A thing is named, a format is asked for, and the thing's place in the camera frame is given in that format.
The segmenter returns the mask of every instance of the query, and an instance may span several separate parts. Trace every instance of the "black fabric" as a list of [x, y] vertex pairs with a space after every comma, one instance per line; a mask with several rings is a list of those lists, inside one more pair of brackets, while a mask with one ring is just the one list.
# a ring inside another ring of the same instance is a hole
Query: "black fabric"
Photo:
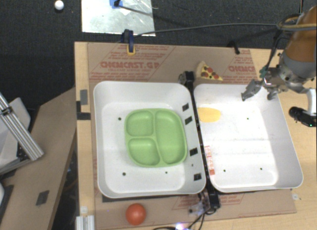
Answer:
[[[0, 92], [35, 107], [74, 86], [75, 41], [116, 42], [119, 35], [81, 32], [81, 0], [0, 0]], [[229, 22], [276, 23], [298, 12], [300, 0], [152, 0], [155, 29]], [[305, 0], [304, 11], [316, 4]], [[274, 30], [243, 26], [162, 33], [142, 44], [270, 48]]]

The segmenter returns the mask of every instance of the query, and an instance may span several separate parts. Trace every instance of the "green plate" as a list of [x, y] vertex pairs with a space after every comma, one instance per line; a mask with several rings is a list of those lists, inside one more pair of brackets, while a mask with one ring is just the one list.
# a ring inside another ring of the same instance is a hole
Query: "green plate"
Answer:
[[125, 119], [124, 130], [128, 154], [139, 166], [174, 166], [187, 156], [182, 120], [174, 111], [132, 111]]

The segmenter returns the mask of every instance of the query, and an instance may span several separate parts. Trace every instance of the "blue clamp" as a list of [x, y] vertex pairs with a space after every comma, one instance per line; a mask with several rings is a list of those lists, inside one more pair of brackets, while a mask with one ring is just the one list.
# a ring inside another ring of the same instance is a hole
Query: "blue clamp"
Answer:
[[124, 32], [121, 34], [121, 43], [128, 44], [128, 55], [135, 54], [133, 30], [124, 30]]

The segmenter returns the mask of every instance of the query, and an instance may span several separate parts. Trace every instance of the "white ball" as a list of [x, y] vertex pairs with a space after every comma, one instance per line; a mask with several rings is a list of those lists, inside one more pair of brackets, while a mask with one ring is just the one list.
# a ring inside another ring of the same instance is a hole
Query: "white ball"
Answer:
[[61, 0], [55, 1], [54, 5], [57, 10], [62, 10], [64, 8], [64, 2], [62, 2]]

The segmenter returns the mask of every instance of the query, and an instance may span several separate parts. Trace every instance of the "white tray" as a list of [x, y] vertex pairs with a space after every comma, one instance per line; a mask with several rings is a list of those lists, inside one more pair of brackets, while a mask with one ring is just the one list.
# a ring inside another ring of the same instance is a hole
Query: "white tray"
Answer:
[[[100, 191], [110, 198], [199, 193], [206, 184], [189, 91], [180, 84], [101, 82], [94, 89]], [[140, 167], [129, 158], [124, 120], [133, 110], [166, 108], [184, 125], [188, 154], [176, 166]], [[185, 119], [192, 117], [187, 125]], [[197, 153], [190, 156], [190, 150]]]
[[302, 170], [279, 99], [268, 101], [262, 89], [241, 100], [245, 85], [201, 84], [197, 107], [221, 112], [213, 123], [200, 122], [204, 146], [211, 147], [211, 183], [222, 192], [295, 188]]

